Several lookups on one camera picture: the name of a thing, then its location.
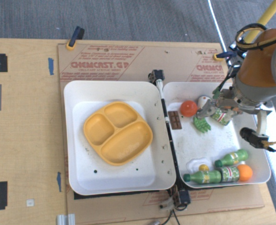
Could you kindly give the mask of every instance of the yellow divided plate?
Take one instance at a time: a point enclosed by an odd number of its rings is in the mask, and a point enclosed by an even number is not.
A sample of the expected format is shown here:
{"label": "yellow divided plate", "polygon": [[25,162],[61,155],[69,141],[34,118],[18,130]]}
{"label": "yellow divided plate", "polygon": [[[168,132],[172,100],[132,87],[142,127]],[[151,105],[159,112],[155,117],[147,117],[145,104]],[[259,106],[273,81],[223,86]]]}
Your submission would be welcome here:
{"label": "yellow divided plate", "polygon": [[123,165],[141,154],[152,142],[153,132],[130,105],[112,102],[84,123],[84,134],[98,155],[112,165]]}

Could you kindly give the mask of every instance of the white line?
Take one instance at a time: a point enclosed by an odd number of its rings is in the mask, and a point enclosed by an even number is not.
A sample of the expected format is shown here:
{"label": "white line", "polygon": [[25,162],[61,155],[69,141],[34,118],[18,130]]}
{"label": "white line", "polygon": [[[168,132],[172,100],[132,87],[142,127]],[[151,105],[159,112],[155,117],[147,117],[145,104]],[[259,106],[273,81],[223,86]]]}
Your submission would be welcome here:
{"label": "white line", "polygon": [[219,38],[220,38],[220,40],[221,40],[221,44],[222,44],[223,50],[224,50],[224,52],[226,52],[227,49],[226,49],[226,46],[225,46],[225,44],[224,44],[224,41],[223,41],[223,38],[222,38],[221,31],[219,30],[219,26],[218,26],[218,24],[217,24],[217,21],[216,21],[216,18],[215,18],[215,15],[214,15],[213,8],[212,8],[211,1],[210,1],[210,0],[208,0],[208,4],[209,4],[210,11],[211,11],[211,14],[212,14],[212,17],[213,17],[213,20],[214,20],[214,23],[215,23],[215,26],[216,26],[216,29],[217,29],[218,36],[219,36]]}

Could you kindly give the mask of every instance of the yellow pole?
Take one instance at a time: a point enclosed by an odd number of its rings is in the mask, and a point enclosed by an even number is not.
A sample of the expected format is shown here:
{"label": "yellow pole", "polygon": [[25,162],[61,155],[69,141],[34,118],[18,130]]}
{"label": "yellow pole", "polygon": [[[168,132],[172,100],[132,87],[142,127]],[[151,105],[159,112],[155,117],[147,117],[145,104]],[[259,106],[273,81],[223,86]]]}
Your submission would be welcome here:
{"label": "yellow pole", "polygon": [[[276,13],[276,0],[274,0],[270,6],[266,9],[264,14],[261,16],[261,18],[258,20],[257,23],[261,23],[262,25],[266,25],[268,21],[272,18],[272,16]],[[251,43],[256,36],[258,35],[260,31],[258,30],[252,30],[250,31],[246,37],[244,38],[244,41],[246,43]]]}

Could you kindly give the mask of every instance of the gray carpet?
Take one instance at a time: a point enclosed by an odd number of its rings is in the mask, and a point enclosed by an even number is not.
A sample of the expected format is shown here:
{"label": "gray carpet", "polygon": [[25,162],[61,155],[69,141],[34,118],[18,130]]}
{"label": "gray carpet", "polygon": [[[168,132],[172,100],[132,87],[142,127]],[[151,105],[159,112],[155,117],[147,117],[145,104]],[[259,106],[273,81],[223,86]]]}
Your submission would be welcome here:
{"label": "gray carpet", "polygon": [[[0,0],[0,38],[220,42],[255,23],[273,0]],[[276,14],[267,24],[276,28]],[[268,182],[276,208],[276,176]]]}

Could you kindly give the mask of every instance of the table surface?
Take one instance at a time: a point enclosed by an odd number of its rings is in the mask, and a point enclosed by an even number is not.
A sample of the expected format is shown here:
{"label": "table surface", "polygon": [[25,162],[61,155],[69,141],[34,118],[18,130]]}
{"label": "table surface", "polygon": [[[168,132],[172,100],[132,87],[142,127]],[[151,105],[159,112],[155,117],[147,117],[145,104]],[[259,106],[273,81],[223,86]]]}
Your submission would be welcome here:
{"label": "table surface", "polygon": [[[8,56],[8,72],[0,72],[0,181],[8,181],[8,206],[0,224],[55,224],[67,214],[58,44],[67,40],[0,38],[0,53]],[[84,41],[84,44],[169,47],[206,46],[204,43]],[[49,75],[48,58],[54,60]],[[61,191],[54,174],[63,171]],[[266,184],[259,184],[263,208],[178,216],[180,224],[276,224],[276,211]],[[27,199],[35,206],[27,207]],[[153,219],[124,222],[147,225]],[[176,224],[172,217],[169,224]]]}

